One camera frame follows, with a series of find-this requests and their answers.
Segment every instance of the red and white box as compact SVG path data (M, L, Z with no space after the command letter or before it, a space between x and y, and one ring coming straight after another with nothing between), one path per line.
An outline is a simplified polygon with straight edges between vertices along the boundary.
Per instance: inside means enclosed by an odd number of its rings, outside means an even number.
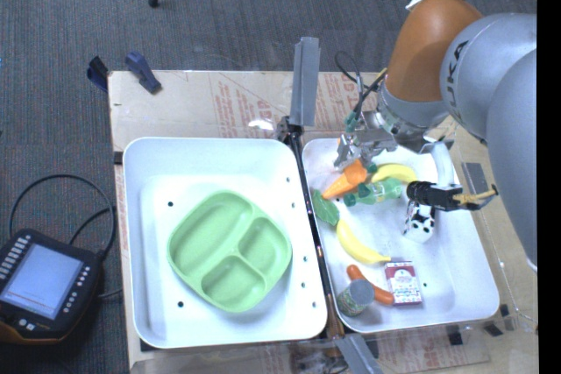
M415 268L411 262L387 262L386 279L389 291L394 294L394 306L423 302Z

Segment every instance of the blue clip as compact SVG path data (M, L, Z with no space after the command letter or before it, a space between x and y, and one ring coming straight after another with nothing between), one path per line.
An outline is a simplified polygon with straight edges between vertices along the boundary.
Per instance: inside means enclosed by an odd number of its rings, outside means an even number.
M98 86L102 91L107 92L107 67L103 64L101 58L96 56L89 62L88 79Z
M137 75L140 75L140 84L144 89L150 92L150 94L153 94L161 88L161 83L156 80L152 69L148 66L146 58L140 53L132 50L128 55L126 55L124 62L129 70Z

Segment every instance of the red sausage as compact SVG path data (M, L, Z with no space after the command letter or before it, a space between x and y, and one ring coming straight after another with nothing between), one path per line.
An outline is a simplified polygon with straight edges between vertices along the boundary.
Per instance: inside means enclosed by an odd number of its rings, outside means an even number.
M365 275L362 274L362 271L356 265L347 266L347 274L349 275L349 278L351 278L351 280L366 279ZM374 300L377 300L378 302L381 302L382 304L387 304L389 306L394 304L394 296L390 292L387 292L386 290L382 290L381 288L375 286L374 284L372 284L372 286L374 287Z

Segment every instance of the green divided plate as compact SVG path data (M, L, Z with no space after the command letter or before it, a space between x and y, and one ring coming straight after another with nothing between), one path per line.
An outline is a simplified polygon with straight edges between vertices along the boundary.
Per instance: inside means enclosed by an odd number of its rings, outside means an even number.
M202 200L167 241L167 260L180 278L227 312L244 312L259 304L291 258L285 230L230 190Z

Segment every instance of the banana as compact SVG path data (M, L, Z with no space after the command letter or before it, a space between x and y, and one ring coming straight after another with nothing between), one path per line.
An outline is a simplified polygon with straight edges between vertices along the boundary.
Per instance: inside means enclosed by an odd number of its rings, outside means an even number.
M378 170L373 173L370 182L382 181L385 178L397 178L406 184L418 180L415 170L410 166L396 163L378 166Z
M369 248L352 233L349 223L340 219L337 222L337 238L343 249L353 258L363 264L375 264L377 262L391 262L389 256L382 256L379 252Z

